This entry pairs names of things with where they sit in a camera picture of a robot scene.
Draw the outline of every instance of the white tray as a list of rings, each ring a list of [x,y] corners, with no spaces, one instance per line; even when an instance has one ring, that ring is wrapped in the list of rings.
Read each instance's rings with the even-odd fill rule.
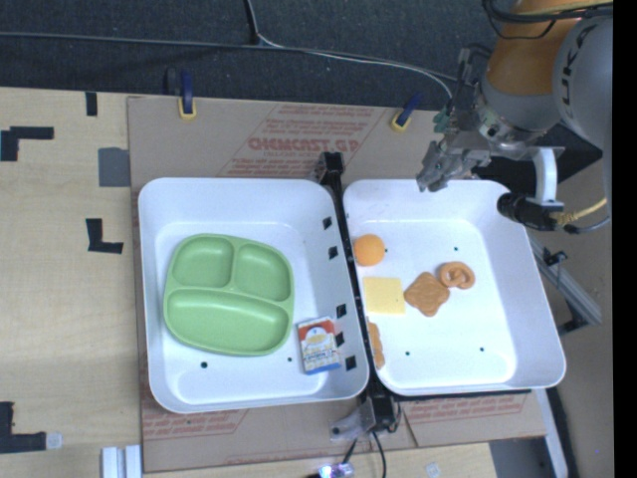
[[[365,388],[366,353],[333,202],[323,187],[308,180],[163,178],[143,187],[138,210],[149,381],[166,409],[188,413],[337,400]],[[162,300],[168,265],[175,247],[199,233],[253,239],[288,258],[295,276],[294,325],[272,354],[209,353],[181,343],[167,329]],[[344,337],[342,367],[306,374],[296,325],[324,316],[333,317]]]
[[[390,277],[403,290],[422,272],[462,261],[476,284],[451,296],[431,318],[367,314],[379,328],[383,384],[403,395],[549,387],[565,360],[526,229],[501,216],[506,189],[486,180],[456,180],[437,192],[413,180],[359,180],[343,204],[352,242],[373,233],[386,246],[376,266],[356,266],[362,279]]]

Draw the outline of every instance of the cookie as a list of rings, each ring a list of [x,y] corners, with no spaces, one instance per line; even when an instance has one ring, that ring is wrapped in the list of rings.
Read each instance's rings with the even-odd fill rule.
[[[449,289],[431,273],[422,273],[405,291],[405,301],[427,317],[433,317],[449,299]]]

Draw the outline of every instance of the yellow cheese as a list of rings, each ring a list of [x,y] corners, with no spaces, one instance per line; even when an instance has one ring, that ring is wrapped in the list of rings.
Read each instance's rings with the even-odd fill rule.
[[[405,298],[399,278],[364,277],[362,285],[367,314],[405,314]]]

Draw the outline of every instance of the green divided plate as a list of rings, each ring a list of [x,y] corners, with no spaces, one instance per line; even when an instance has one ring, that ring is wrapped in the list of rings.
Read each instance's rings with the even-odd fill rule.
[[[180,341],[214,353],[262,356],[288,339],[294,276],[275,248],[240,237],[181,241],[166,278],[163,316]]]

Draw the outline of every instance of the black cable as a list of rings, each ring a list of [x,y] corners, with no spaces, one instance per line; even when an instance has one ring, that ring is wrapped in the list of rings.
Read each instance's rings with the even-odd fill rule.
[[[259,24],[257,23],[257,14],[252,6],[252,0],[243,0],[248,15],[248,26],[250,27],[252,44],[263,44],[261,33],[259,32]]]
[[[374,436],[374,439],[376,440],[376,445],[378,446],[378,451],[380,452],[380,459],[382,460],[382,478],[385,478],[387,476],[387,461],[385,460],[385,452],[382,451],[382,446],[380,444],[380,441],[378,440],[378,436],[376,435],[376,432],[371,432],[371,435]]]
[[[346,464],[349,461],[349,457],[351,457],[351,454],[354,452],[354,447],[356,446],[357,441],[358,441],[358,438],[356,437],[351,443],[351,446],[349,446],[347,453],[345,453],[345,456],[342,458],[341,464]]]
[[[599,230],[600,228],[602,228],[608,223],[610,223],[610,216],[606,216],[601,221],[598,221],[597,223],[593,223],[592,225],[589,225],[587,227],[578,227],[575,225],[564,225],[563,229],[565,232],[569,234],[586,234],[588,232]]]
[[[390,434],[393,434],[394,432],[398,430],[398,427],[400,426],[400,420],[402,419],[402,407],[400,406],[400,402],[397,402],[397,405],[398,405],[398,408],[396,412],[396,421],[394,422],[392,426],[387,428],[387,432],[389,432]]]
[[[482,0],[482,6],[487,13],[489,23],[496,33],[504,39],[539,39],[545,36],[555,25],[557,21],[566,19],[582,19],[591,18],[593,16],[612,16],[613,14],[613,2],[598,2],[590,5],[583,5],[581,7],[555,10],[553,12],[532,13],[532,14],[517,14],[504,11],[497,5],[497,0]],[[535,24],[535,23],[548,23],[546,28],[535,36],[505,36],[496,26],[496,22],[501,23],[518,23],[518,24]]]
[[[449,89],[442,83],[441,78],[449,81],[455,81],[453,77],[442,73],[435,73],[431,70],[419,68],[404,62],[395,62],[391,60],[372,57],[370,55],[360,55],[355,53],[344,53],[333,50],[317,50],[314,48],[299,48],[291,46],[277,46],[276,48],[267,44],[226,44],[212,43],[203,41],[174,41],[166,39],[137,39],[124,37],[108,37],[108,36],[85,36],[76,34],[49,34],[40,32],[3,32],[0,31],[0,39],[29,39],[29,40],[50,40],[50,41],[78,41],[78,42],[94,42],[94,43],[111,43],[124,45],[144,45],[144,46],[170,46],[184,48],[202,48],[210,50],[243,50],[243,51],[259,51],[259,52],[283,52],[292,54],[314,55],[326,58],[334,58],[339,60],[350,60],[363,64],[373,64],[377,66],[390,67],[395,69],[403,69],[419,73],[438,83],[448,94]]]

